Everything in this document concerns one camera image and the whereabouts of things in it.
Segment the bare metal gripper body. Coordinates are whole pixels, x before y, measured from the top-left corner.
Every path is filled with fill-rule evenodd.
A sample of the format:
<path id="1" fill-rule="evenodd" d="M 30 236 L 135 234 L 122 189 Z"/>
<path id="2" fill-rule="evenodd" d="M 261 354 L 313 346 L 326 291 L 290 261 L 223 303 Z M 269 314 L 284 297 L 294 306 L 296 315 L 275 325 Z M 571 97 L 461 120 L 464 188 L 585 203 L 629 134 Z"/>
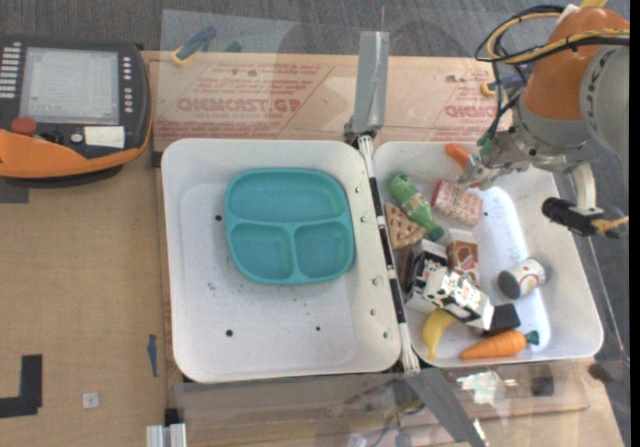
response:
<path id="1" fill-rule="evenodd" d="M 551 172 L 564 172 L 570 164 L 567 151 L 543 142 L 524 128 L 498 131 L 481 144 L 480 157 L 491 169 L 524 171 L 530 166 Z"/>

